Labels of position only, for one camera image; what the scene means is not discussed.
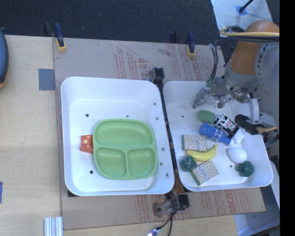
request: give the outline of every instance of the divided green plate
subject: divided green plate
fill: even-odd
[[[142,179],[156,171],[154,133],[143,121],[100,121],[94,128],[93,151],[97,169],[111,179]]]

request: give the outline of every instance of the cardboard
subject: cardboard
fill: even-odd
[[[71,76],[145,80],[154,67],[163,67],[164,84],[169,81],[205,81],[213,68],[208,46],[195,46],[190,58],[185,44],[146,43],[91,39],[65,39],[66,49],[53,40],[56,107],[59,139],[61,205],[64,230],[165,221],[153,206],[166,201],[165,195],[77,197],[64,182],[60,86]],[[219,60],[224,60],[218,50]],[[216,76],[224,73],[219,62]],[[265,211],[260,188],[187,192],[190,207],[177,219],[222,216]]]

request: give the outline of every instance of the wooden table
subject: wooden table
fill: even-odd
[[[44,218],[61,216],[55,91],[39,90],[38,70],[53,69],[50,37],[11,36],[10,73],[0,89],[0,236],[43,236]],[[156,223],[64,231],[65,236],[146,235]],[[159,234],[167,235],[169,226]],[[173,222],[171,236],[234,236],[234,217]]]

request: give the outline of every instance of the banana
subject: banana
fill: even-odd
[[[207,150],[206,152],[197,152],[192,150],[187,150],[186,154],[192,156],[193,160],[197,162],[206,162],[215,157],[216,155],[217,144],[215,144],[212,148]]]

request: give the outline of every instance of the white egg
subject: white egg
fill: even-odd
[[[248,157],[247,152],[239,147],[230,147],[228,148],[227,152],[228,156],[234,163],[242,163]]]

